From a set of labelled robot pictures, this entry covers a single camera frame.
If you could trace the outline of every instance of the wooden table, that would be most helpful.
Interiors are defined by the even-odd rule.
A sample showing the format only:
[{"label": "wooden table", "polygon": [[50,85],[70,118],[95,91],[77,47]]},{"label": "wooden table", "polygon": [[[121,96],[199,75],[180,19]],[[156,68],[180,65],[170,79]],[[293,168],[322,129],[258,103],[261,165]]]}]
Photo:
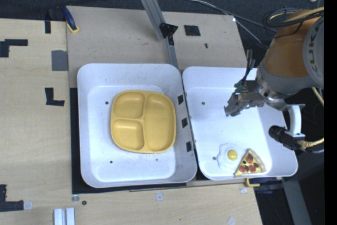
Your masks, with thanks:
[{"label": "wooden table", "polygon": [[[56,208],[74,208],[77,225],[262,224],[254,190],[243,183],[83,193],[73,202],[70,75],[52,70],[51,57],[69,50],[66,24],[51,21],[46,34],[43,21],[0,19],[0,29],[0,41],[28,40],[0,57],[0,184],[6,201],[32,202],[31,209],[0,212],[0,224],[53,224]],[[47,87],[63,106],[46,105]]]}]

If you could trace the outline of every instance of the blue clamp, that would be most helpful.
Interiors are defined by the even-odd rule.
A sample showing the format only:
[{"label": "blue clamp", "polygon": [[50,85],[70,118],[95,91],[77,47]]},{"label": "blue clamp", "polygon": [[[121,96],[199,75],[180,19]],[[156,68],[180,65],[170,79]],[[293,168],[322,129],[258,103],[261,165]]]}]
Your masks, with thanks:
[{"label": "blue clamp", "polygon": [[76,25],[74,18],[72,17],[69,9],[66,7],[62,8],[62,13],[67,21],[67,27],[69,31],[73,34],[76,34],[77,32],[80,31],[80,28]]}]

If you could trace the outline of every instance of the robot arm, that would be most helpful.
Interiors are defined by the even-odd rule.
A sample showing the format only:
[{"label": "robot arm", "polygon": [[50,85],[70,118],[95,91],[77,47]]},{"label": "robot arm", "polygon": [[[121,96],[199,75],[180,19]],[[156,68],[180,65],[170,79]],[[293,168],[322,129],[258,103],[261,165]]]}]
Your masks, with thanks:
[{"label": "robot arm", "polygon": [[[308,87],[324,89],[324,7],[294,12],[278,26],[254,81],[246,80],[254,63],[251,52],[247,52],[246,74],[235,84],[224,107],[226,116],[236,116],[243,109],[265,103],[279,111],[289,111],[292,105],[285,98]],[[313,147],[304,141],[304,134],[296,136],[285,128],[273,126],[269,134],[279,142],[284,140],[283,144],[293,150]]]}]

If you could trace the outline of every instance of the black tape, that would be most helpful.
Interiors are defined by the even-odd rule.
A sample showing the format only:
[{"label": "black tape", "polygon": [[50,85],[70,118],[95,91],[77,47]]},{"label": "black tape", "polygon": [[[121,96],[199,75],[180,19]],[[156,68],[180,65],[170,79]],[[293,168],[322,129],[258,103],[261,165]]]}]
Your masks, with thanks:
[{"label": "black tape", "polygon": [[186,152],[190,152],[192,150],[192,144],[191,142],[186,143]]},{"label": "black tape", "polygon": [[0,57],[9,57],[9,46],[28,46],[28,40],[5,39],[0,42]]},{"label": "black tape", "polygon": [[50,21],[44,21],[44,32],[50,34],[52,32],[52,26]]},{"label": "black tape", "polygon": [[181,125],[184,127],[187,126],[187,118],[184,118],[182,121],[181,121]]},{"label": "black tape", "polygon": [[183,95],[180,95],[178,96],[178,104],[182,104],[184,102],[184,96]]},{"label": "black tape", "polygon": [[52,87],[46,87],[45,92],[47,98],[46,105],[64,106],[64,101],[54,100],[54,89]]},{"label": "black tape", "polygon": [[9,45],[6,42],[0,42],[0,57],[9,57]]},{"label": "black tape", "polygon": [[28,46],[28,40],[5,39],[8,46]]},{"label": "black tape", "polygon": [[18,211],[23,209],[23,200],[17,202],[6,202],[6,185],[0,185],[0,212]]},{"label": "black tape", "polygon": [[184,25],[186,36],[201,36],[199,27],[196,25]]}]

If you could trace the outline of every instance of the pizza slice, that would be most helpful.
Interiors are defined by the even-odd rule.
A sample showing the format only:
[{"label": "pizza slice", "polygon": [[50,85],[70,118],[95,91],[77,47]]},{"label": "pizza slice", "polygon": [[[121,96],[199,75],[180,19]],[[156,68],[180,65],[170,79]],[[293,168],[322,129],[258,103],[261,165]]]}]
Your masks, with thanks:
[{"label": "pizza slice", "polygon": [[252,149],[247,149],[234,175],[240,177],[246,174],[260,172],[265,172],[265,166],[262,160]]}]

